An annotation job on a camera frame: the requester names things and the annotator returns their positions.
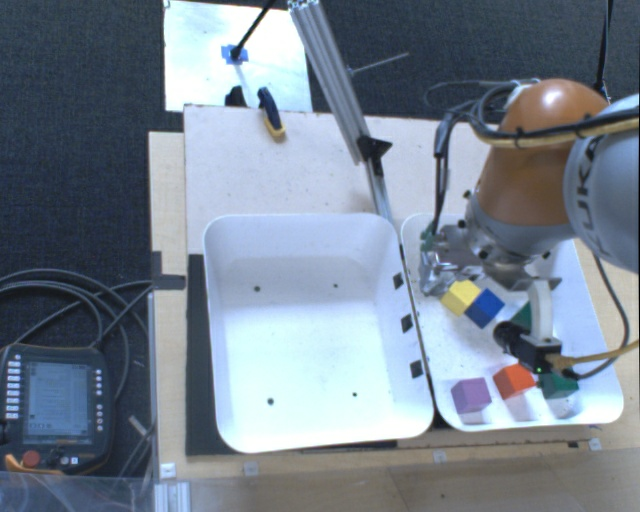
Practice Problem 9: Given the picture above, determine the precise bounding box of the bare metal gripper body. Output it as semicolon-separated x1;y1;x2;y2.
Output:
433;221;562;292

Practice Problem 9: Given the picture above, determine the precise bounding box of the orange cube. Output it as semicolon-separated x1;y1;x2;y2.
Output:
492;363;537;401

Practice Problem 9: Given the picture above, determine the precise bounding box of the blue cube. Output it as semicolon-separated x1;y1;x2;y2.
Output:
464;288;506;330

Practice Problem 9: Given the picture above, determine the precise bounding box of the black cylinder on white bracket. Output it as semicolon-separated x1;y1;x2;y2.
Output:
493;278;564;375

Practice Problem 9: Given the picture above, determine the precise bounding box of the green cube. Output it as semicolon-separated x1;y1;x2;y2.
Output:
510;302;534;331
538;372;580;400

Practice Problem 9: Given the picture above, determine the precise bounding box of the white plastic tray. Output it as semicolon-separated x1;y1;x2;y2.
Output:
399;213;626;433
202;213;435;455

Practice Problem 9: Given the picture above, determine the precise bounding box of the purple cube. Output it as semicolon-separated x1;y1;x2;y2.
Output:
450;377;493;415

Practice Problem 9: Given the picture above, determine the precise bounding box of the yellow cube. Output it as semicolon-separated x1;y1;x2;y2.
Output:
439;279;482;317

